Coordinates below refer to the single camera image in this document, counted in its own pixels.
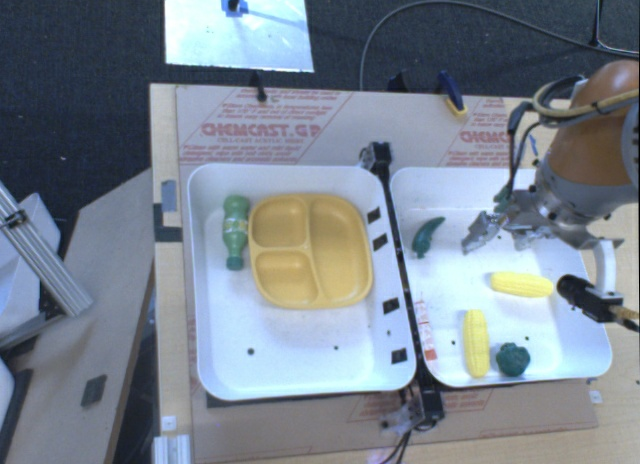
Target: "yellow divided plate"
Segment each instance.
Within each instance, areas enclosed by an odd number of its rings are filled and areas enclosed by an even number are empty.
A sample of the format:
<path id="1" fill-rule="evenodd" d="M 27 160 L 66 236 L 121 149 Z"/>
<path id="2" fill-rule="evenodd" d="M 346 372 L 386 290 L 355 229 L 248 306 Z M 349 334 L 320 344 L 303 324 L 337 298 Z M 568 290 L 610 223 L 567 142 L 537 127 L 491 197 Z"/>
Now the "yellow divided plate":
<path id="1" fill-rule="evenodd" d="M 249 252 L 258 290 L 281 307 L 344 307 L 371 289 L 367 232 L 359 212 L 341 197 L 263 199 L 249 215 Z"/>

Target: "bottle cap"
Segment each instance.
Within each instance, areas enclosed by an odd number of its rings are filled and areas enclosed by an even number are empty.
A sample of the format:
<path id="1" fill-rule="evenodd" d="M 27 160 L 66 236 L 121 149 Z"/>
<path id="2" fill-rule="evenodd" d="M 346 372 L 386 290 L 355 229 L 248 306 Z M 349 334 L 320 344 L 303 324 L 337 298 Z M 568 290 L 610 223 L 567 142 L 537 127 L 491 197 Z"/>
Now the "bottle cap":
<path id="1" fill-rule="evenodd" d="M 227 258 L 227 268 L 229 270 L 242 270 L 244 260 L 240 256 L 229 256 Z"/>

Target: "toy bottle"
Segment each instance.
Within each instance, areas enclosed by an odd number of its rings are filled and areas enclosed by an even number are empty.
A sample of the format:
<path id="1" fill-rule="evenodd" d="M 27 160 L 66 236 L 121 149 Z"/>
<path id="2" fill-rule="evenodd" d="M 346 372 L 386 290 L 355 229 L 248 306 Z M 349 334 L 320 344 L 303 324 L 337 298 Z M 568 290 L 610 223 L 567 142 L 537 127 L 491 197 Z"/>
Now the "toy bottle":
<path id="1" fill-rule="evenodd" d="M 224 200 L 222 239 L 229 251 L 227 258 L 227 268 L 229 270 L 242 270 L 244 266 L 242 250 L 247 245 L 248 240 L 248 212 L 249 200 L 246 197 L 232 195 Z"/>

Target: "yellow corn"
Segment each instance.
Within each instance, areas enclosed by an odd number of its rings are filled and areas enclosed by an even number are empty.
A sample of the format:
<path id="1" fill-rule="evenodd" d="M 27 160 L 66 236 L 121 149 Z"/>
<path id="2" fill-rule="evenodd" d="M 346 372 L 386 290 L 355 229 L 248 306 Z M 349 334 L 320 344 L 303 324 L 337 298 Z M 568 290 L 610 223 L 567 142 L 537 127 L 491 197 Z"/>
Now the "yellow corn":
<path id="1" fill-rule="evenodd" d="M 553 292 L 553 283 L 546 277 L 518 272 L 494 272 L 491 288 L 498 292 L 521 297 L 548 297 Z"/>
<path id="2" fill-rule="evenodd" d="M 465 313 L 462 335 L 467 369 L 472 377 L 483 377 L 489 371 L 489 332 L 482 311 L 470 309 Z"/>

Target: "blue and yellow clamp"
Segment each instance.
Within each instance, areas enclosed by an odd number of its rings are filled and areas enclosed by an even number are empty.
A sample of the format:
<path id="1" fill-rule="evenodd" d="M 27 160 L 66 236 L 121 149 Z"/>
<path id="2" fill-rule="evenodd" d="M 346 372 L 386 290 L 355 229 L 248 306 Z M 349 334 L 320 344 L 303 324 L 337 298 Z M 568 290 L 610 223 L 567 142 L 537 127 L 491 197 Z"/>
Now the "blue and yellow clamp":
<path id="1" fill-rule="evenodd" d="M 462 93 L 457 82 L 444 69 L 438 73 L 438 82 L 440 88 L 447 91 L 448 97 L 445 99 L 447 106 L 456 116 L 462 116 L 467 113 L 467 106 L 462 99 Z"/>

